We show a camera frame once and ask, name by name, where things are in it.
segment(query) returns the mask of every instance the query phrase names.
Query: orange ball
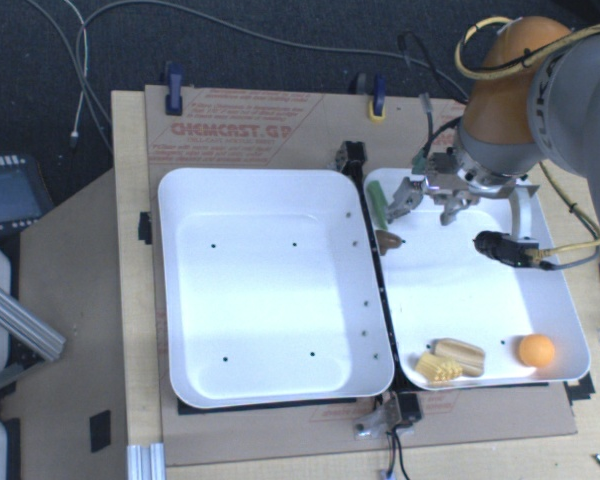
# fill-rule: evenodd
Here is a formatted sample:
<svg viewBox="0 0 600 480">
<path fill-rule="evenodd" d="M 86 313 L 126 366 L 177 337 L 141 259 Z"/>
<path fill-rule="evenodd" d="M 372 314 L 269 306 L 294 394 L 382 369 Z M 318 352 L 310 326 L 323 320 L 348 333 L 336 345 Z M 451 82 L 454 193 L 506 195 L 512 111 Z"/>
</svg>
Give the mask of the orange ball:
<svg viewBox="0 0 600 480">
<path fill-rule="evenodd" d="M 529 334 L 522 338 L 518 347 L 518 356 L 527 366 L 541 368 L 547 366 L 556 355 L 553 341 L 544 334 Z"/>
</svg>

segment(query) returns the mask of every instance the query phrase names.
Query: empty white tray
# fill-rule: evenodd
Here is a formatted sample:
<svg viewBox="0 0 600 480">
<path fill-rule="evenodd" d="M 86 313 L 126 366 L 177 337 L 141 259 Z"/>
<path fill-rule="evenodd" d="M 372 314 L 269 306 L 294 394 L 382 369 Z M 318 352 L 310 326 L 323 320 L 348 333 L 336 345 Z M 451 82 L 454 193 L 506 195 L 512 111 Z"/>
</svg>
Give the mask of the empty white tray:
<svg viewBox="0 0 600 480">
<path fill-rule="evenodd" d="M 369 173 L 365 184 L 378 180 L 391 202 L 405 176 L 410 176 L 407 169 L 378 169 Z M 413 212 L 390 224 L 389 231 L 406 243 L 381 260 L 405 375 L 424 389 L 574 380 L 585 375 L 589 349 L 563 273 L 515 269 L 474 248 L 480 231 L 511 232 L 508 201 L 482 199 L 449 226 L 440 224 L 442 209 L 425 197 Z M 532 199 L 532 215 L 533 237 L 542 248 L 551 247 L 537 198 Z M 519 341 L 531 333 L 552 338 L 556 357 L 549 366 L 530 368 L 518 360 Z M 484 375 L 430 384 L 415 365 L 440 338 L 484 349 Z"/>
<path fill-rule="evenodd" d="M 373 396 L 394 363 L 359 196 L 327 170 L 171 171 L 158 190 L 172 386 L 218 408 Z"/>
</svg>

